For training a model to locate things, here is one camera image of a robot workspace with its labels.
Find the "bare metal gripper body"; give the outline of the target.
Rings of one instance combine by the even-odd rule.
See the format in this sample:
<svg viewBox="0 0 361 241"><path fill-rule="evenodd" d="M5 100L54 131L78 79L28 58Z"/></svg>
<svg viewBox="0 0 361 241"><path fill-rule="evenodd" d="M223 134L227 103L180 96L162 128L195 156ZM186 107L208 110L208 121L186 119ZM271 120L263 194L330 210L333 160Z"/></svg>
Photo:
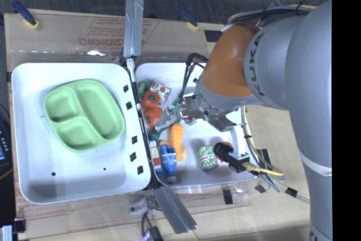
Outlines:
<svg viewBox="0 0 361 241"><path fill-rule="evenodd" d="M237 125L237 123L227 118L228 112L209 105L200 94L183 97L179 114L189 124L202 119L219 132L229 131Z"/></svg>

